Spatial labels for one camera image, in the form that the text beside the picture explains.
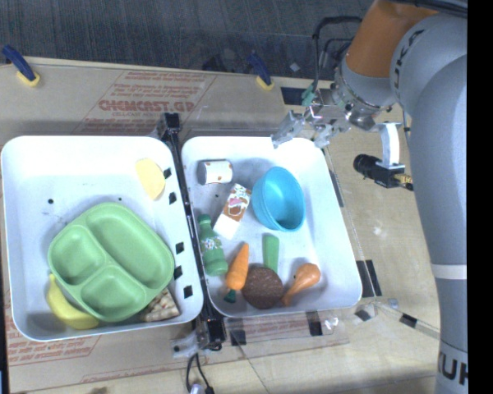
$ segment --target green bottle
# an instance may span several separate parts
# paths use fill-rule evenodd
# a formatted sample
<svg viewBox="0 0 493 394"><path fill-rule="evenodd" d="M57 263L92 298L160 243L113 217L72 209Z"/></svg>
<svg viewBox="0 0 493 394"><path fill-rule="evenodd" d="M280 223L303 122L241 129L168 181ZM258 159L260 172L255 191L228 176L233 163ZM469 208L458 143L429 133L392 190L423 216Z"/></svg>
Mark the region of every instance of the green bottle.
<svg viewBox="0 0 493 394"><path fill-rule="evenodd" d="M203 264L209 276L221 276L228 271L227 260L224 259L221 240L212 229L210 216L201 214L197 218L199 223L199 245L203 254Z"/></svg>

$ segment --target orange carrot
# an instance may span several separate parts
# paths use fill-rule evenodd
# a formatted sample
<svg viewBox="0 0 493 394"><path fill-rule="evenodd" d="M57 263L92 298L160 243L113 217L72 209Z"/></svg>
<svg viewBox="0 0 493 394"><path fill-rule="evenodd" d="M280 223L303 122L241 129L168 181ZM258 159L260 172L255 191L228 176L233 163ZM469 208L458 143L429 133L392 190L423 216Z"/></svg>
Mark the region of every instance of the orange carrot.
<svg viewBox="0 0 493 394"><path fill-rule="evenodd" d="M245 242L228 268L225 279L228 288L240 291L245 286L248 274L248 257L249 247Z"/></svg>
<svg viewBox="0 0 493 394"><path fill-rule="evenodd" d="M314 286L320 281L320 278L320 269L315 264L305 263L299 266L296 271L296 280L283 298L281 298L283 305L289 306L294 295L308 287Z"/></svg>

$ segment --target green divided plate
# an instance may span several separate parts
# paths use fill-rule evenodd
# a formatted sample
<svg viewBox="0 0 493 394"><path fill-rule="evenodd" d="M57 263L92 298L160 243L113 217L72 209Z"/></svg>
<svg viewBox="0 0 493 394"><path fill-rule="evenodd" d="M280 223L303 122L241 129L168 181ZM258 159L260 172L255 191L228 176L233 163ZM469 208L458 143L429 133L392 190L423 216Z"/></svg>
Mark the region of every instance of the green divided plate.
<svg viewBox="0 0 493 394"><path fill-rule="evenodd" d="M90 208L53 239L49 267L86 312L114 323L138 313L170 282L168 246L141 218L117 203Z"/></svg>

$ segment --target blue cup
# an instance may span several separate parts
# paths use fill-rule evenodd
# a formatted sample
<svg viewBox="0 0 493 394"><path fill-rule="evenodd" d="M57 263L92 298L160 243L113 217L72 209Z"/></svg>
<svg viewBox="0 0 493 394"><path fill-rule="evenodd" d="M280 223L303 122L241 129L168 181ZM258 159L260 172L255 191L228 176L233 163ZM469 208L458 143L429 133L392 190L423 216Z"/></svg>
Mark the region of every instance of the blue cup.
<svg viewBox="0 0 493 394"><path fill-rule="evenodd" d="M273 231L297 231L305 221L302 188L283 167L272 167L256 181L251 204L257 220Z"/></svg>

